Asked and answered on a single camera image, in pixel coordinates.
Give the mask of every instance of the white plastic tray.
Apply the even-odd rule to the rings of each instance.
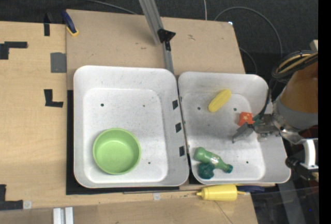
[[[189,174],[175,76],[165,69],[84,66],[74,74],[74,175],[88,188],[179,186]],[[93,160],[95,138],[108,128],[131,131],[141,160],[109,175]]]
[[[257,141],[253,132],[244,140],[232,143],[239,128],[239,114],[258,114],[264,106],[268,86],[251,74],[185,72],[178,80],[188,151],[195,178],[206,185],[226,183],[283,183],[290,177],[285,165],[287,157],[278,137]],[[229,101],[217,112],[210,113],[208,104],[222,90],[232,92]],[[271,113],[272,104],[266,113]],[[197,147],[219,155],[233,166],[231,173],[214,170],[215,176],[205,180],[198,175],[198,161],[193,159]]]

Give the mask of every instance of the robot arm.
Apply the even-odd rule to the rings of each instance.
[[[318,178],[315,164],[315,137],[303,137],[302,132],[318,126],[318,52],[295,52],[282,59],[273,68],[273,81],[286,83],[285,88],[273,102],[272,114],[265,114],[270,102],[272,81],[264,108],[254,117],[255,123],[244,123],[232,137],[232,142],[249,136],[255,131],[259,140],[268,136],[282,136],[292,144],[302,144],[305,161],[288,157],[286,165],[310,181]]]

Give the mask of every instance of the yellow corn toy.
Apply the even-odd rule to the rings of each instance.
[[[229,89],[221,90],[221,92],[209,103],[209,112],[215,113],[230,99],[230,97],[231,91]]]

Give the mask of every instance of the green bottle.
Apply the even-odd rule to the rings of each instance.
[[[200,163],[198,166],[198,175],[202,179],[210,179],[214,177],[215,167],[211,163]]]
[[[226,173],[232,172],[232,165],[224,163],[224,161],[218,155],[206,151],[202,147],[198,147],[194,153],[194,159],[202,163],[209,163],[213,165],[214,169],[221,169]]]

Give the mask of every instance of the orange object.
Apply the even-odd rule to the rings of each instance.
[[[240,113],[238,125],[242,126],[245,122],[247,122],[247,124],[254,123],[252,113],[248,113],[248,112]]]
[[[318,113],[318,71],[317,62],[296,71],[280,95],[282,104],[294,111]]]

